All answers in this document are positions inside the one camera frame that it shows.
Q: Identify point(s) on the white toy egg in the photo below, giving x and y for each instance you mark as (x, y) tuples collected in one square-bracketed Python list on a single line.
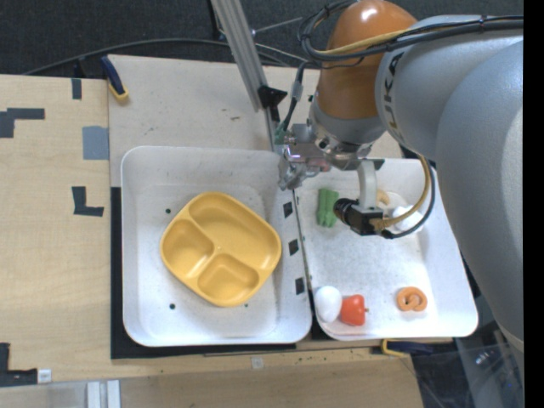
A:
[(328, 303)]

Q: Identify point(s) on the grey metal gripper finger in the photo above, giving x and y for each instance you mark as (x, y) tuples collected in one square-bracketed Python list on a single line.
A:
[(286, 179), (307, 173)]

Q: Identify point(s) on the yellow divided plate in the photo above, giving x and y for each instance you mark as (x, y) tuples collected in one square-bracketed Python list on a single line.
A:
[(221, 249)]

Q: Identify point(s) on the white plastic tray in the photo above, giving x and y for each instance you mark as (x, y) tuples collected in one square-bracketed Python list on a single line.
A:
[(374, 266), (144, 296)]

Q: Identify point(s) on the orange toy pretzel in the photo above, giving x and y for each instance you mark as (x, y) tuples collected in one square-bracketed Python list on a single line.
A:
[(405, 299)]

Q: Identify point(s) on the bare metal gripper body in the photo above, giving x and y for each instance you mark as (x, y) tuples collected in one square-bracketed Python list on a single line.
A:
[(336, 153)]

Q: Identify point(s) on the red toy pepper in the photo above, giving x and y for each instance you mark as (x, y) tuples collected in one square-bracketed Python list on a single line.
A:
[(353, 309)]

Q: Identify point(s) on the pale wooden board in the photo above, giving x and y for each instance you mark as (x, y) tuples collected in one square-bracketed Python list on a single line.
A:
[(187, 100)]

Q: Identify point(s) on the black cylinder on white bracket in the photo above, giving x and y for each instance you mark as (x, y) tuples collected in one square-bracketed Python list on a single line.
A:
[(364, 221)]

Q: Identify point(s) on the green toy vegetable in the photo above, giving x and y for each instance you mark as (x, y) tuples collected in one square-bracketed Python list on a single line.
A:
[(326, 208)]

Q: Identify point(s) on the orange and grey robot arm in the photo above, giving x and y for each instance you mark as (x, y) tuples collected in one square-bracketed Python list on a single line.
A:
[(463, 113)]

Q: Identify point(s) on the thin black and white rod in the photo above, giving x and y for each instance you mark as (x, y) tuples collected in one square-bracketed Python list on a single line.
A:
[(302, 238)]

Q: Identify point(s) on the white rounded toy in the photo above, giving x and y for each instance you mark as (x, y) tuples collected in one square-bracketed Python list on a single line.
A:
[(406, 223)]

